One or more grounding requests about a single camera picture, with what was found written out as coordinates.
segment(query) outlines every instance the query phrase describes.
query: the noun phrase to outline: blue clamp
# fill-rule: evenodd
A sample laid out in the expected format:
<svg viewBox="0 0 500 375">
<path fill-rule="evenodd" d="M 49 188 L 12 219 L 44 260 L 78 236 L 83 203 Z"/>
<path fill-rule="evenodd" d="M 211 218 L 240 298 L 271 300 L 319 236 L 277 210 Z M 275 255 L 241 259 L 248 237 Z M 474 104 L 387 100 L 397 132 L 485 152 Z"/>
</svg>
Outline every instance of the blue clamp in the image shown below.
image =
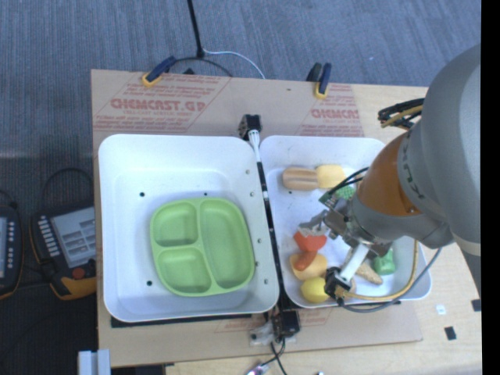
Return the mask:
<svg viewBox="0 0 500 375">
<path fill-rule="evenodd" d="M 328 82 L 330 81 L 330 72 L 331 72 L 331 64 L 327 62 L 323 66 L 323 72 L 321 73 L 321 77 L 316 84 L 316 89 L 314 94 L 317 98 L 324 99 L 328 94 Z"/>
<path fill-rule="evenodd" d="M 167 72 L 170 67 L 176 62 L 177 60 L 173 55 L 171 55 L 168 59 L 163 60 L 153 69 L 153 71 L 151 71 L 150 73 L 145 73 L 143 75 L 143 77 L 141 78 L 142 84 L 147 88 L 150 88 L 151 86 L 157 84 L 159 80 L 162 79 L 162 73 Z"/>
</svg>

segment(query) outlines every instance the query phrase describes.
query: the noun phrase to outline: yellow cable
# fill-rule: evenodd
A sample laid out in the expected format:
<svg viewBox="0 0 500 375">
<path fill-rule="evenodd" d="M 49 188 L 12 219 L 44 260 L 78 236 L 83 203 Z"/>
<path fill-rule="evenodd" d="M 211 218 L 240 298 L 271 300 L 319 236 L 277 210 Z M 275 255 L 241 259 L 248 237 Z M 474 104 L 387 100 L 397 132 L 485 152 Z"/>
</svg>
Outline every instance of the yellow cable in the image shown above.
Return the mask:
<svg viewBox="0 0 500 375">
<path fill-rule="evenodd" d="M 377 297 L 377 296 L 357 295 L 356 293 L 351 293 L 350 291 L 346 291 L 340 285 L 338 285 L 335 288 L 335 295 L 338 298 L 347 298 L 347 297 L 350 297 L 350 298 L 359 298 L 360 300 L 373 300 L 373 301 L 377 301 L 377 302 L 386 302 L 386 301 L 389 301 L 389 300 L 394 300 L 395 298 L 398 298 L 401 295 L 405 294 L 412 287 L 413 282 L 415 280 L 416 267 L 417 267 L 417 264 L 418 264 L 418 261 L 419 261 L 418 258 L 419 258 L 419 241 L 415 240 L 414 246 L 413 246 L 413 266 L 412 266 L 412 272 L 410 274 L 408 283 L 406 284 L 406 286 L 404 286 L 403 289 L 401 289 L 400 291 L 398 291 L 398 292 L 396 292 L 396 293 L 394 293 L 392 295 L 379 296 L 379 297 Z"/>
<path fill-rule="evenodd" d="M 408 115 L 411 115 L 411 114 L 419 113 L 420 111 L 422 111 L 422 108 L 423 108 L 423 105 L 416 105 L 415 107 L 412 107 L 411 109 L 407 109 L 407 110 L 405 110 L 403 112 L 400 112 L 399 114 L 397 114 L 395 116 L 392 116 L 389 120 L 387 120 L 384 123 L 382 123 L 382 127 L 383 128 L 388 127 L 393 122 L 396 122 L 397 120 L 400 120 L 404 116 L 408 116 Z"/>
</svg>

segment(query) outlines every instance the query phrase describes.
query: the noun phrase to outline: cardboard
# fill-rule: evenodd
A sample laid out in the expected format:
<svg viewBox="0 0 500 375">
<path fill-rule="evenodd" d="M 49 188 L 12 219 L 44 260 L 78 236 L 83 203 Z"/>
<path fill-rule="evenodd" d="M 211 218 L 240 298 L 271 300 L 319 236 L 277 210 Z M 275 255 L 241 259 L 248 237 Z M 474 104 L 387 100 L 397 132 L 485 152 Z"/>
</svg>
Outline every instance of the cardboard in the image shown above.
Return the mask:
<svg viewBox="0 0 500 375">
<path fill-rule="evenodd" d="M 378 105 L 359 105 L 363 87 L 330 84 L 327 98 L 314 96 L 314 84 L 165 74 L 152 88 L 141 85 L 143 73 L 93 70 L 92 119 L 95 179 L 97 151 L 111 134 L 190 134 L 238 136 L 244 114 L 259 114 L 261 139 L 273 134 L 362 137 L 375 129 L 373 107 L 379 109 L 411 98 L 425 89 L 407 88 L 392 100 L 391 89 L 376 96 Z M 394 130 L 386 133 L 390 140 Z M 249 331 L 262 325 L 261 315 L 250 318 L 190 323 L 112 327 L 102 296 L 102 224 L 100 185 L 95 182 L 98 269 L 99 348 L 110 350 L 113 367 L 171 363 L 200 359 L 258 355 L 269 346 L 252 347 Z M 307 351 L 359 345 L 419 341 L 419 323 L 411 302 L 369 316 L 339 308 L 301 310 L 302 329 L 288 351 Z"/>
</svg>

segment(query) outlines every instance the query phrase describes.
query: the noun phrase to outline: device screen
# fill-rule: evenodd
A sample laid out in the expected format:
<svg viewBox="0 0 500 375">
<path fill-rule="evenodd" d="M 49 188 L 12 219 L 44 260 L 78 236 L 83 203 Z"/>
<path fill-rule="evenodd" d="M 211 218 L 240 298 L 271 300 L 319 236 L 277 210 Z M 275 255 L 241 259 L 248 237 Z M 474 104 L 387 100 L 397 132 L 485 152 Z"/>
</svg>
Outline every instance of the device screen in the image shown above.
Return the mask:
<svg viewBox="0 0 500 375">
<path fill-rule="evenodd" d="M 51 222 L 69 268 L 85 264 L 95 257 L 94 207 L 54 216 Z"/>
<path fill-rule="evenodd" d="M 5 277 L 5 261 L 7 260 L 7 219 L 0 217 L 0 278 Z"/>
</svg>

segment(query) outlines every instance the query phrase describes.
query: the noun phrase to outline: wooden table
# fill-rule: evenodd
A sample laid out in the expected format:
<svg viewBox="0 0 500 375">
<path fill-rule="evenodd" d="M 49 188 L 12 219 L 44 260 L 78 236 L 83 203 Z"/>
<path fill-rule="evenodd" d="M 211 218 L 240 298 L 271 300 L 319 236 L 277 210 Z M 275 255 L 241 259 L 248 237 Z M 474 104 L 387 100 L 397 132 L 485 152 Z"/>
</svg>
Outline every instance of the wooden table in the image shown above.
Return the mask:
<svg viewBox="0 0 500 375">
<path fill-rule="evenodd" d="M 125 102 L 125 99 L 130 97 L 126 90 L 135 91 L 137 96 L 141 96 L 136 97 L 136 100 L 142 101 L 144 96 L 137 93 L 140 89 L 138 83 L 140 75 L 140 73 L 93 71 L 96 180 L 98 179 L 97 149 L 100 142 L 106 136 L 121 131 L 123 123 L 120 121 L 123 121 L 126 115 L 132 116 L 125 118 L 128 120 L 125 123 L 127 126 L 130 126 L 130 119 L 138 119 L 138 116 L 134 116 L 136 112 L 125 111 L 127 107 L 124 105 L 129 104 L 130 108 L 130 103 Z M 193 78 L 186 77 L 189 76 L 167 76 L 162 82 L 164 85 L 177 85 L 181 90 L 184 82 L 186 85 L 192 84 Z M 224 121 L 233 123 L 234 125 L 229 127 L 235 129 L 242 114 L 262 113 L 265 117 L 263 138 L 270 134 L 307 134 L 312 129 L 313 133 L 317 132 L 324 136 L 353 134 L 359 136 L 356 132 L 361 131 L 365 137 L 387 143 L 402 130 L 382 129 L 377 122 L 377 111 L 397 102 L 424 97 L 427 91 L 425 87 L 331 84 L 330 105 L 325 105 L 325 102 L 318 102 L 314 98 L 312 85 L 307 82 L 210 77 L 198 77 L 198 80 L 199 85 L 210 84 L 210 87 L 198 95 L 186 95 L 185 98 L 181 96 L 180 104 L 184 104 L 183 101 L 186 99 L 194 99 L 194 102 L 190 100 L 190 104 L 198 104 L 205 111 L 201 115 L 191 116 L 185 122 L 184 129 L 178 127 L 169 129 L 166 126 L 154 131 L 147 129 L 134 131 L 130 128 L 125 131 L 161 134 L 232 134 L 228 131 L 230 128 L 221 123 Z M 346 115 L 344 120 L 340 118 L 333 121 L 329 118 L 328 109 L 334 109 L 338 113 L 345 109 L 349 115 Z M 321 115 L 318 113 L 322 113 L 326 125 L 315 122 L 321 120 Z M 336 126 L 340 123 L 342 127 L 327 128 L 325 133 L 325 127 L 329 123 L 335 123 Z M 347 134 L 339 134 L 346 129 Z M 96 227 L 99 234 L 101 224 L 98 182 L 95 192 Z M 424 251 L 427 260 L 434 254 L 434 251 L 426 248 Z M 201 325 L 200 331 L 197 332 L 194 330 L 198 326 L 196 324 L 118 329 L 111 327 L 110 315 L 103 303 L 102 257 L 99 254 L 99 348 L 110 350 L 113 366 L 138 366 L 174 361 L 173 366 L 166 367 L 166 373 L 169 375 L 200 373 L 234 375 L 247 373 L 258 362 L 270 358 L 268 347 L 248 347 L 248 341 L 243 341 L 247 337 L 245 330 L 239 333 L 212 333 L 206 331 L 204 328 L 206 325 Z M 320 371 L 336 375 L 482 373 L 481 312 L 474 310 L 473 307 L 473 301 L 478 299 L 477 290 L 457 245 L 443 249 L 431 269 L 431 276 L 433 285 L 430 294 L 424 299 L 403 302 L 400 306 L 384 310 L 384 313 L 353 314 L 335 308 L 328 327 L 316 327 L 312 333 L 312 328 L 301 330 L 297 335 L 298 343 L 289 345 L 281 358 L 287 373 L 290 375 L 310 375 Z M 359 329 L 360 327 L 366 331 L 365 334 Z M 452 330 L 455 333 L 455 338 L 448 339 L 447 328 L 448 332 Z M 226 354 L 217 351 L 217 345 L 225 345 Z M 191 346 L 190 351 L 186 352 L 186 346 Z M 280 373 L 279 366 L 275 362 L 272 363 L 268 374 Z"/>
</svg>

